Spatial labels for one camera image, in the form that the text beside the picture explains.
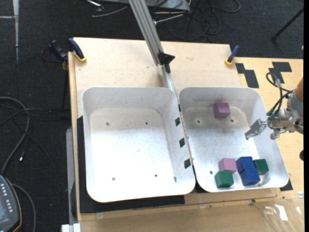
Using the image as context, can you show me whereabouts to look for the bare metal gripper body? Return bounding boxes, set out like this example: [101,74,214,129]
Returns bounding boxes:
[266,107,304,134]

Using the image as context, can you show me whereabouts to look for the blue cube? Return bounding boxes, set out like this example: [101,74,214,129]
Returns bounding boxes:
[235,156,256,174]
[239,168,261,187]

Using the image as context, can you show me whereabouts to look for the green cube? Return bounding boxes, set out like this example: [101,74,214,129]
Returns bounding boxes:
[253,159,269,175]
[214,170,235,189]

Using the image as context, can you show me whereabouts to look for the purple cube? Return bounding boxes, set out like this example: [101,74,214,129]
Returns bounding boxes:
[218,157,238,175]
[212,102,231,119]

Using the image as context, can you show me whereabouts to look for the white plastic tray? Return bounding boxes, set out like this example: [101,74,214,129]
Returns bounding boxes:
[178,86,290,193]
[81,86,197,203]

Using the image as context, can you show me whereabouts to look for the thin black and white rod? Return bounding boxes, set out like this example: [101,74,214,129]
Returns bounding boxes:
[164,66,195,170]

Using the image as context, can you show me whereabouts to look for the pale wood board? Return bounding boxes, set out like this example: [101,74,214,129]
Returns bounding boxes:
[72,37,278,205]

